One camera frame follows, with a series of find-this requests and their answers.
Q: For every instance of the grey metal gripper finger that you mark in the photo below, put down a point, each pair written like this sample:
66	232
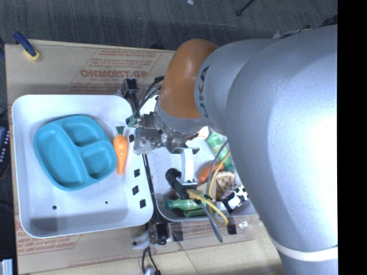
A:
141	147
154	144

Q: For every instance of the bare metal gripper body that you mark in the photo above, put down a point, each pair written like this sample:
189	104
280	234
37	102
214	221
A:
175	142

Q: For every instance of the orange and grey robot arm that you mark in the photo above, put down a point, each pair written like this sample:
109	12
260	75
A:
272	125

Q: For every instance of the orange carrot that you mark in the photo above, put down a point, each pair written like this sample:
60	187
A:
121	150

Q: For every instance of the white plastic tray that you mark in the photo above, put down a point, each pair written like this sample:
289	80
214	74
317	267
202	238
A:
86	211
162	165

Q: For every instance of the green bottle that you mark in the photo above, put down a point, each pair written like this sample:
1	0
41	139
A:
182	204
215	143

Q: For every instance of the orange sausage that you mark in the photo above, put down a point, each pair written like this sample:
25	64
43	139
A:
205	174

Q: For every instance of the brown and white bread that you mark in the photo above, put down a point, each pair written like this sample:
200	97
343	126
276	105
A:
225	182

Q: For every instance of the blue divided plate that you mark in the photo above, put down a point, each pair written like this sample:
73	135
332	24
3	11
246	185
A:
71	150

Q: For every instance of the black and white carton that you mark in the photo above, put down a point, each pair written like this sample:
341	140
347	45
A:
235	199

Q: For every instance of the brown cardboard board red print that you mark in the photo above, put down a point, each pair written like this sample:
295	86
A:
86	67

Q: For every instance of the black cylinder on white bracket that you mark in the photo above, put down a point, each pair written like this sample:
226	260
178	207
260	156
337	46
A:
187	165

